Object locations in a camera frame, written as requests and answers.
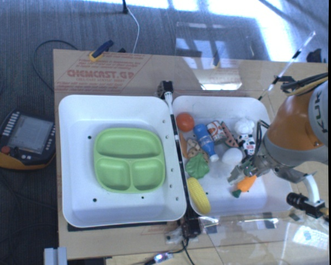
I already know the thin black and white rod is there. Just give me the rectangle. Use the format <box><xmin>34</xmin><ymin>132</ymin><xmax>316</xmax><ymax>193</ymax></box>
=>
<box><xmin>164</xmin><ymin>92</ymin><xmax>193</xmax><ymax>218</ymax></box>

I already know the black block with thin wires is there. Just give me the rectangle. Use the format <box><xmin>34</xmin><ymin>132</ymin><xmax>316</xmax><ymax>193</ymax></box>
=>
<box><xmin>181</xmin><ymin>216</ymin><xmax>202</xmax><ymax>239</ymax></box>
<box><xmin>157</xmin><ymin>80</ymin><xmax>174</xmax><ymax>99</ymax></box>

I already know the white toy egg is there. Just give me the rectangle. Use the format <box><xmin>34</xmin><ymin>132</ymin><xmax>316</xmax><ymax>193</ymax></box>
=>
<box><xmin>221</xmin><ymin>147</ymin><xmax>244</xmax><ymax>166</ymax></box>

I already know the beige toy biscuit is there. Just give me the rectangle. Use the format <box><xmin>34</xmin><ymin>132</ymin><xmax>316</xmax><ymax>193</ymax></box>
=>
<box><xmin>186</xmin><ymin>138</ymin><xmax>210</xmax><ymax>163</ymax></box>

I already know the green toy lettuce leaf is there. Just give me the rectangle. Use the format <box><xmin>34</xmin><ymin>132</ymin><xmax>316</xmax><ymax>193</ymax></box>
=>
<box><xmin>185</xmin><ymin>152</ymin><xmax>211</xmax><ymax>180</ymax></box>

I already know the green divided plate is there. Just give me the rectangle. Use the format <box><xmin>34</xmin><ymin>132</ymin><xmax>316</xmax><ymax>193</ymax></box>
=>
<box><xmin>93</xmin><ymin>128</ymin><xmax>167</xmax><ymax>194</ymax></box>

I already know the brown cardboard board red print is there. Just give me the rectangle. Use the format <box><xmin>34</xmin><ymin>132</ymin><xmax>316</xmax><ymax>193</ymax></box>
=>
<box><xmin>52</xmin><ymin>49</ymin><xmax>329</xmax><ymax>261</ymax></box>

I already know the red and white can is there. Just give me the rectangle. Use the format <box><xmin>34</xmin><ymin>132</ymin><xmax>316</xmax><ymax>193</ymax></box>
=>
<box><xmin>206</xmin><ymin>120</ymin><xmax>227</xmax><ymax>146</ymax></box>

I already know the blue toy bottle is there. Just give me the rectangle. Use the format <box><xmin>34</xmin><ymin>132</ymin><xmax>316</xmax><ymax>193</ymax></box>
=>
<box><xmin>193</xmin><ymin>124</ymin><xmax>220</xmax><ymax>163</ymax></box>

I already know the yellow toy corn cob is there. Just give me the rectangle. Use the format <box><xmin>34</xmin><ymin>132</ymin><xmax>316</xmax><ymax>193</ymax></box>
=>
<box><xmin>186</xmin><ymin>177</ymin><xmax>212</xmax><ymax>215</ymax></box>

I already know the orange toy carrot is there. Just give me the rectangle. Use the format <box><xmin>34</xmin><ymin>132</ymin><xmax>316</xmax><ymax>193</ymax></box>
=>
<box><xmin>231</xmin><ymin>174</ymin><xmax>258</xmax><ymax>199</ymax></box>

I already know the white plastic tray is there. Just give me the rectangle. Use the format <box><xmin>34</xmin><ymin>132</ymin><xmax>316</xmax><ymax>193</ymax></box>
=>
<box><xmin>58</xmin><ymin>94</ymin><xmax>188</xmax><ymax>229</ymax></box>
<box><xmin>172</xmin><ymin>95</ymin><xmax>293</xmax><ymax>218</ymax></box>

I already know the orange toy slice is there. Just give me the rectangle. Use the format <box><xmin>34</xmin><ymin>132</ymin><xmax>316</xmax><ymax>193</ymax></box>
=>
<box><xmin>179</xmin><ymin>132</ymin><xmax>189</xmax><ymax>160</ymax></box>

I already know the red-orange toy tomato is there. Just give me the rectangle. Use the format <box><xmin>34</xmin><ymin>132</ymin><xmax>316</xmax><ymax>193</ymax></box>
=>
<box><xmin>175</xmin><ymin>112</ymin><xmax>195</xmax><ymax>133</ymax></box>

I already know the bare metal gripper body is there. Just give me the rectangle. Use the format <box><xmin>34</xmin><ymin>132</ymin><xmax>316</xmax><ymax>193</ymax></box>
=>
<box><xmin>244</xmin><ymin>155</ymin><xmax>277</xmax><ymax>178</ymax></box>

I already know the white toy chef hat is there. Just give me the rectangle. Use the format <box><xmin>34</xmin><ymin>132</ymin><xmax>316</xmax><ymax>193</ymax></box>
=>
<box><xmin>234</xmin><ymin>116</ymin><xmax>255</xmax><ymax>136</ymax></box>

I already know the red watermelon slice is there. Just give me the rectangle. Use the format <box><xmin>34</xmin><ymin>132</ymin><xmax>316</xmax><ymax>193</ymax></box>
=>
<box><xmin>220</xmin><ymin>121</ymin><xmax>239</xmax><ymax>149</ymax></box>

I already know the black cylinder on white bracket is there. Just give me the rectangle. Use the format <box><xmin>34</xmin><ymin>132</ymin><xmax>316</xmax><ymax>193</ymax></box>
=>
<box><xmin>286</xmin><ymin>173</ymin><xmax>327</xmax><ymax>219</ymax></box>

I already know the black and white cow carton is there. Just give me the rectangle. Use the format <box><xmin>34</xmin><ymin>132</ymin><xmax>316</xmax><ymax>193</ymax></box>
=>
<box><xmin>237</xmin><ymin>134</ymin><xmax>257</xmax><ymax>157</ymax></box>

